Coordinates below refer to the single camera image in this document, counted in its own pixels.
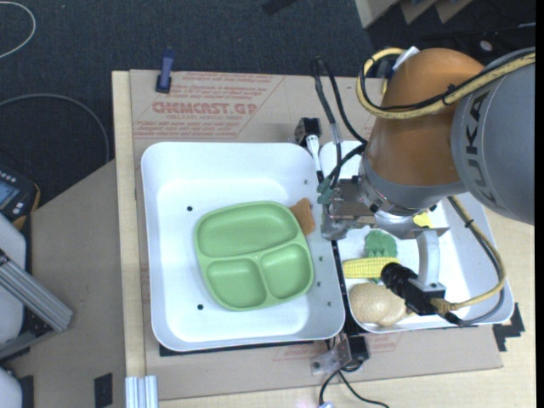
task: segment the digital display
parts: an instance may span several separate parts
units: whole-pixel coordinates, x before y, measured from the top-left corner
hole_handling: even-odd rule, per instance
[[[0,209],[6,207],[18,193],[19,189],[0,181]]]

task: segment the dark floor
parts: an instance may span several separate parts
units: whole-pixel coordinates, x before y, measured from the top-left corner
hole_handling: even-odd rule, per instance
[[[113,157],[111,72],[155,69],[162,50],[176,52],[174,70],[309,74],[325,57],[337,76],[354,77],[377,49],[411,45],[458,48],[486,63],[474,44],[501,31],[495,52],[536,45],[536,0],[475,0],[447,23],[434,8],[405,23],[393,6],[363,29],[354,0],[298,0],[265,10],[274,0],[1,0],[24,4],[36,16],[35,36],[0,58],[0,163],[34,179],[49,201],[105,162],[103,134],[80,105],[59,98],[4,104],[27,94],[67,96],[96,114]],[[28,35],[31,19],[0,4],[0,55]],[[446,35],[431,41],[429,37]]]

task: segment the divided green plate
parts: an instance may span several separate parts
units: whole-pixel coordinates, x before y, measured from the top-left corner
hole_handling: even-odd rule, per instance
[[[314,265],[289,207],[273,201],[220,208],[195,226],[195,251],[207,287],[227,309],[263,309],[308,291]]]

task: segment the yellow cable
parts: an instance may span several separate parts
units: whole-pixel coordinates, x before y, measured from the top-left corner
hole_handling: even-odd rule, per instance
[[[386,48],[374,55],[372,55],[363,65],[362,75],[366,76],[368,71],[378,60],[382,59],[388,55],[401,55],[404,50],[400,48]],[[357,98],[359,102],[367,109],[372,115],[384,118],[384,119],[409,119],[415,118],[422,115],[431,115],[435,114],[438,111],[444,109],[447,105],[452,105],[457,102],[459,99],[465,97],[476,89],[481,88],[487,83],[493,82],[499,77],[504,76],[505,74],[516,71],[519,68],[522,68],[527,65],[531,65],[536,62],[536,52],[525,54],[508,61],[506,64],[499,65],[496,68],[490,70],[482,76],[475,77],[471,82],[467,83],[465,86],[454,89],[450,93],[445,92],[443,99],[438,99],[430,105],[426,105],[417,109],[406,109],[406,110],[382,110],[370,101],[365,98],[363,94],[363,86],[361,81],[361,76],[357,78],[356,90]]]
[[[455,203],[457,204],[459,210],[462,212],[462,215],[469,219],[470,215],[468,215],[465,208],[462,206],[462,204],[459,202],[459,200],[455,197],[451,197]],[[464,307],[468,307],[470,305],[475,305],[476,303],[481,303],[485,299],[489,299],[493,296],[495,296],[497,293],[499,293],[502,288],[504,287],[504,283],[506,281],[506,270],[504,268],[504,263],[502,262],[502,258],[499,255],[499,252],[495,249],[495,247],[491,244],[490,240],[484,235],[484,233],[481,231],[481,229],[476,225],[475,223],[472,223],[472,227],[474,232],[478,235],[478,237],[485,243],[485,245],[490,249],[491,253],[495,257],[497,261],[498,266],[498,273],[499,273],[499,281],[493,287],[491,290],[487,291],[486,293],[482,293],[481,295],[472,297],[471,299],[468,299],[467,301],[463,301],[460,303],[451,303],[449,301],[446,301],[442,298],[435,298],[431,299],[431,304],[436,307],[437,312],[439,315],[444,315],[445,313],[449,311],[455,311]]]

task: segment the blue clamp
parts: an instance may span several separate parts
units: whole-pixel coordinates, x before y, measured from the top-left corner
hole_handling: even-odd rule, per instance
[[[162,94],[170,94],[170,85],[172,84],[172,78],[170,72],[173,65],[173,49],[172,47],[166,47],[162,52],[161,62],[161,74],[156,79],[155,90]]]

